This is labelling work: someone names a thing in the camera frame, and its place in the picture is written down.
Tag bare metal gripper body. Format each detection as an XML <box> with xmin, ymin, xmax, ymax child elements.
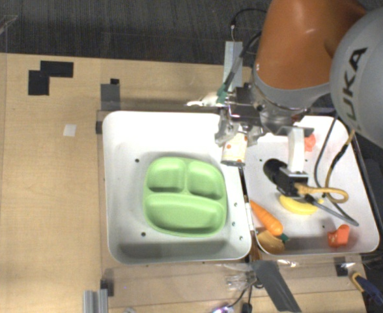
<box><xmin>225</xmin><ymin>83</ymin><xmax>309</xmax><ymax>134</ymax></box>

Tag white carton with orange dots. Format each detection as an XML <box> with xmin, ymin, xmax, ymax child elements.
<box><xmin>220</xmin><ymin>133</ymin><xmax>248</xmax><ymax>168</ymax></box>

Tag red toy food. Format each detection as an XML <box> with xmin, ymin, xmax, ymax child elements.
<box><xmin>303</xmin><ymin>133</ymin><xmax>317</xmax><ymax>153</ymax></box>

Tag thin black and white rod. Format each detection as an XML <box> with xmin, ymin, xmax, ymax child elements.
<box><xmin>238</xmin><ymin>165</ymin><xmax>255</xmax><ymax>233</ymax></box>

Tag orange carrot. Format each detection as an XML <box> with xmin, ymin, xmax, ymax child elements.
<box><xmin>249</xmin><ymin>200</ymin><xmax>291</xmax><ymax>243</ymax></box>

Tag yellow banana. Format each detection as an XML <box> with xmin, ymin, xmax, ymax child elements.
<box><xmin>278</xmin><ymin>194</ymin><xmax>319</xmax><ymax>216</ymax></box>

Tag green divided plate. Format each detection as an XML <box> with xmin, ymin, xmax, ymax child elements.
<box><xmin>142</xmin><ymin>156</ymin><xmax>229</xmax><ymax>239</ymax></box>

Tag white plastic tray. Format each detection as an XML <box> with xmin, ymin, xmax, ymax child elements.
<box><xmin>243</xmin><ymin>115</ymin><xmax>381</xmax><ymax>256</ymax></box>
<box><xmin>101</xmin><ymin>110</ymin><xmax>253</xmax><ymax>265</ymax></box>

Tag tan bread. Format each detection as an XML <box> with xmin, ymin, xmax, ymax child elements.
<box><xmin>256</xmin><ymin>230</ymin><xmax>286</xmax><ymax>254</ymax></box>

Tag orange red sausage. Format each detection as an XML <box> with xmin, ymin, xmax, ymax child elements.
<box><xmin>327</xmin><ymin>224</ymin><xmax>351</xmax><ymax>248</ymax></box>

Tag black cylinder on white bracket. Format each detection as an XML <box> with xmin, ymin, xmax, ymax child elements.
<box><xmin>263</xmin><ymin>125</ymin><xmax>315</xmax><ymax>198</ymax></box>

